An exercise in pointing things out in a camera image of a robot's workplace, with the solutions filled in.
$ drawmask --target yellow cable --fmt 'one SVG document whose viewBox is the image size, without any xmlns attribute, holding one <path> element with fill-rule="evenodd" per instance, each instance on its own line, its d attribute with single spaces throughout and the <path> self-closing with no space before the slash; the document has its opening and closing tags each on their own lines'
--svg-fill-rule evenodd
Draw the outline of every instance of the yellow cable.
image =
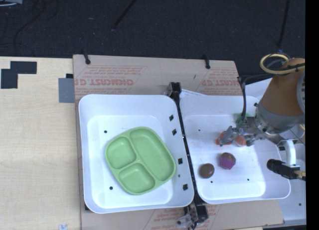
<svg viewBox="0 0 319 230">
<path fill-rule="evenodd" d="M 289 58 L 286 56 L 286 55 L 283 55 L 283 54 L 269 54 L 269 55 L 266 55 L 264 56 L 261 60 L 260 60 L 260 67 L 261 69 L 263 69 L 265 72 L 267 73 L 272 73 L 272 74 L 288 74 L 288 73 L 292 73 L 292 72 L 295 72 L 295 68 L 292 68 L 292 69 L 289 69 L 289 70 L 271 70 L 271 69 L 268 69 L 267 67 L 264 66 L 264 61 L 269 58 L 269 57 L 281 57 L 283 58 L 286 62 L 289 60 Z M 302 71 L 305 69 L 305 66 L 300 66 L 298 67 L 298 70 L 299 71 Z"/>
</svg>

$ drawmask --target green plate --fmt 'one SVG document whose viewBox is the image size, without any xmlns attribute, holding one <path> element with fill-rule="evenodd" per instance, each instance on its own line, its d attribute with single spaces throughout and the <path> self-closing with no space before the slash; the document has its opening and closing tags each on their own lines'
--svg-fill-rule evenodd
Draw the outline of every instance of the green plate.
<svg viewBox="0 0 319 230">
<path fill-rule="evenodd" d="M 136 127 L 108 142 L 105 159 L 120 185 L 141 195 L 167 182 L 176 171 L 175 160 L 156 132 Z"/>
</svg>

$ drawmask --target purple object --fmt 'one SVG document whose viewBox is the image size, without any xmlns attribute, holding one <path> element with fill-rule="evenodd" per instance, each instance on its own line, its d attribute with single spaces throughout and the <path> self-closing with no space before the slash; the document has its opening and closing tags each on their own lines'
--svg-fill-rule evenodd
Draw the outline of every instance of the purple object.
<svg viewBox="0 0 319 230">
<path fill-rule="evenodd" d="M 219 165 L 230 170 L 236 163 L 236 158 L 230 153 L 223 153 L 219 158 Z"/>
</svg>

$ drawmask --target wooden surface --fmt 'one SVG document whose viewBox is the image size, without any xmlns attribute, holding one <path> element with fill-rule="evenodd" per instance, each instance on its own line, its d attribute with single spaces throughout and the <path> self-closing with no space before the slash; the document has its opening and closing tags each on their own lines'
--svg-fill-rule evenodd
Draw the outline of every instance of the wooden surface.
<svg viewBox="0 0 319 230">
<path fill-rule="evenodd" d="M 58 78 L 72 59 L 36 61 L 17 89 L 0 89 L 0 229 L 81 229 L 74 104 L 59 103 Z"/>
</svg>

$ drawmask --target white tray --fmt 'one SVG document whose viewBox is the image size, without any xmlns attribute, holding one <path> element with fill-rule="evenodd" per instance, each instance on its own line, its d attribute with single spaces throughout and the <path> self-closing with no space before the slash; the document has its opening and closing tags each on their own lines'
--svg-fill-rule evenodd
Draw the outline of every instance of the white tray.
<svg viewBox="0 0 319 230">
<path fill-rule="evenodd" d="M 247 113 L 255 115 L 254 103 L 247 97 Z M 215 143 L 222 131 L 235 120 L 243 109 L 242 96 L 187 96 L 181 99 L 186 139 L 194 169 L 199 196 L 209 204 L 280 199 L 290 193 L 288 179 L 267 169 L 271 158 L 280 160 L 275 144 L 258 140 L 250 147 L 240 147 L 235 142 L 220 147 Z M 228 170 L 218 165 L 223 152 L 232 153 L 235 166 Z M 209 179 L 199 176 L 199 168 L 211 163 L 215 172 Z"/>
<path fill-rule="evenodd" d="M 84 200 L 90 210 L 112 213 L 184 207 L 192 202 L 192 179 L 177 108 L 171 98 L 163 95 L 87 95 L 79 103 L 79 120 Z M 112 174 L 104 149 L 113 137 L 139 126 L 149 127 L 160 136 L 175 159 L 176 172 L 160 187 L 142 195 L 131 195 Z"/>
</svg>

